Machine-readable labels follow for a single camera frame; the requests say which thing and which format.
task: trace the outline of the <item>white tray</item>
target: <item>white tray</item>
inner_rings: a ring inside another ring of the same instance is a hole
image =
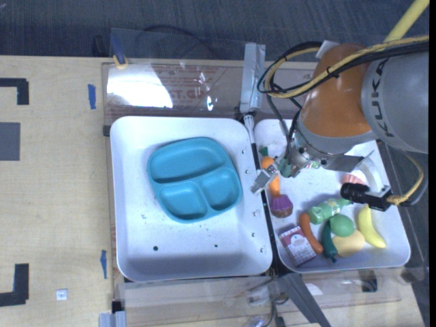
[[[226,149],[238,172],[242,200],[222,215],[184,224],[169,218],[146,173],[149,156],[175,140],[209,137]],[[259,275],[273,254],[249,136],[233,119],[125,116],[110,130],[116,254],[132,281]]]
[[[291,120],[286,120],[290,127]],[[278,120],[266,119],[255,126],[255,141],[258,148],[268,147],[270,156],[279,156],[284,152],[285,136],[281,133]],[[389,185],[388,177],[384,169],[382,158],[379,154],[377,143],[371,141],[355,146],[348,154],[367,156],[371,153],[371,159],[377,166],[384,185]],[[305,169],[296,178],[280,177],[281,192],[287,194],[294,204],[293,213],[286,218],[279,219],[271,215],[272,225],[279,249],[281,261],[290,269],[298,273],[316,273],[337,270],[353,270],[364,268],[390,268],[399,267],[409,261],[410,245],[407,235],[396,206],[390,206],[386,212],[373,211],[373,223],[377,231],[386,241],[385,249],[378,249],[369,244],[348,257],[338,257],[336,263],[326,259],[323,255],[295,267],[279,240],[279,235],[293,226],[298,225],[298,216],[310,207],[316,206],[329,197],[340,197],[341,180],[345,173],[319,169]],[[356,223],[358,211],[363,207],[361,204],[350,204],[341,211],[342,214],[351,217]],[[314,235],[321,238],[322,225],[311,224]]]

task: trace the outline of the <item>yellow pole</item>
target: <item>yellow pole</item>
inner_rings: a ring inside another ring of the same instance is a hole
[[[430,0],[415,0],[384,41],[401,39],[429,4]]]

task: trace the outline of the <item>yellow banana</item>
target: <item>yellow banana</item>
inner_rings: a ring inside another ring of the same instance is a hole
[[[368,204],[359,211],[358,227],[365,241],[377,248],[385,248],[386,242],[380,234],[374,229],[371,209]]]

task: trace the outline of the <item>wooden table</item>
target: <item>wooden table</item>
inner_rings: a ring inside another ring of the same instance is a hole
[[[0,293],[29,264],[25,305],[0,307],[0,326],[98,326],[114,294],[102,63],[107,59],[0,57],[1,78],[26,78],[29,105],[0,87],[0,122],[20,123],[20,161],[0,161]],[[95,86],[92,109],[88,85]],[[100,261],[107,257],[107,278]],[[67,289],[66,300],[57,290]],[[323,308],[332,326],[423,326],[410,285],[401,299]],[[305,325],[295,308],[287,326]],[[240,326],[247,318],[189,326]]]

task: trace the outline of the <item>blue divided plate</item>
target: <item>blue divided plate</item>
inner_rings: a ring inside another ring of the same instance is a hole
[[[157,149],[147,162],[147,174],[161,207],[181,223],[220,215],[242,196],[232,161],[211,138],[179,140]]]

